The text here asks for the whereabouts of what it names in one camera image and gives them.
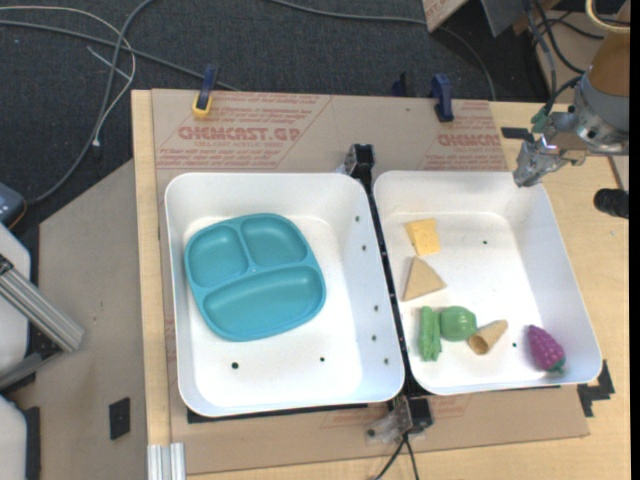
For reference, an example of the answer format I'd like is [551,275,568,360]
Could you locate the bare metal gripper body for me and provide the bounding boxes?
[540,110,631,166]

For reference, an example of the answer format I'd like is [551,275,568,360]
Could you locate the white plastic tray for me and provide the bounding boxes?
[372,168,604,397]
[163,170,407,418]

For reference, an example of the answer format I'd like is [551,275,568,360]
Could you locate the yellow cheese slice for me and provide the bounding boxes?
[403,218,443,258]

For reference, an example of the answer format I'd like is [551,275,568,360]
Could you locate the tan triangular bread slice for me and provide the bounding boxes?
[400,255,448,303]

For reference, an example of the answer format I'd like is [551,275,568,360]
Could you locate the green bell pepper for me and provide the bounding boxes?
[438,305,478,344]

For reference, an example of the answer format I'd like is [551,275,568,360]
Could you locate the tan ice cream cone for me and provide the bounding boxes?
[466,318,510,357]

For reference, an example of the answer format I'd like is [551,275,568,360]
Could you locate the purple grapes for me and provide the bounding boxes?
[526,323,568,375]

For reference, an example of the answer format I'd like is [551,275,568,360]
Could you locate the green asparagus bunch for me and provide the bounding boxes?
[418,305,444,363]

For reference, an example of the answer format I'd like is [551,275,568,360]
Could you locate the brown cardboard board red print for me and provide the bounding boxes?
[149,87,592,475]

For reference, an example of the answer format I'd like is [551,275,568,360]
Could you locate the blue divided plate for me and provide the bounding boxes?
[183,212,328,343]

